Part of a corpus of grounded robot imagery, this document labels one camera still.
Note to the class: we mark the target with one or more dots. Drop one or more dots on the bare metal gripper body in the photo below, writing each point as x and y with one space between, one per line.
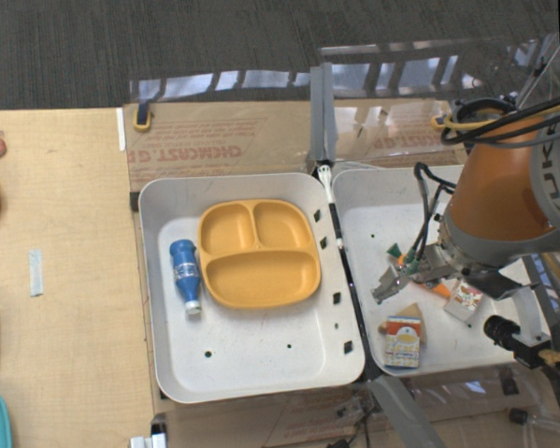
434 263

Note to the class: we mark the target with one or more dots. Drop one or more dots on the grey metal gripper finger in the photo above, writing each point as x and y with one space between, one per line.
391 273
386 291

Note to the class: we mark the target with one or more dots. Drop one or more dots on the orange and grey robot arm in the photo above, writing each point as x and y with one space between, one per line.
498 197

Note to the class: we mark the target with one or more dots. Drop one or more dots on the orange carrot green top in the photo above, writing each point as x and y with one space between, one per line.
440 288

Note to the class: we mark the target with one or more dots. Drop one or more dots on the small white printed carton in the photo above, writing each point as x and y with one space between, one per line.
464 302

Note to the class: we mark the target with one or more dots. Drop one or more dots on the orange and white carton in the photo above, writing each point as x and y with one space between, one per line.
402 345

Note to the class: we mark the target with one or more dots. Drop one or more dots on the white plastic tray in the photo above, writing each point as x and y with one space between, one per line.
454 340
249 351

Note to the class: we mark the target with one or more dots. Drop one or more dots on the orange divided plate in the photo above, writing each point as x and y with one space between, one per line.
261 275

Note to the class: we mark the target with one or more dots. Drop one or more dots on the clear plastic bottle black cap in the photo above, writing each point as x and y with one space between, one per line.
538 425

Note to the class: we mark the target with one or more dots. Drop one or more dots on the blue bottle white cap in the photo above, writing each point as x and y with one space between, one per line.
186 270

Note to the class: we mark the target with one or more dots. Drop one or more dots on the brown cardboard board red print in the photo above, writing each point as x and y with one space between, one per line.
219 137

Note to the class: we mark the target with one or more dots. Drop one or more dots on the black cylinder on white bracket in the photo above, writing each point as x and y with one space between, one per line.
524 327

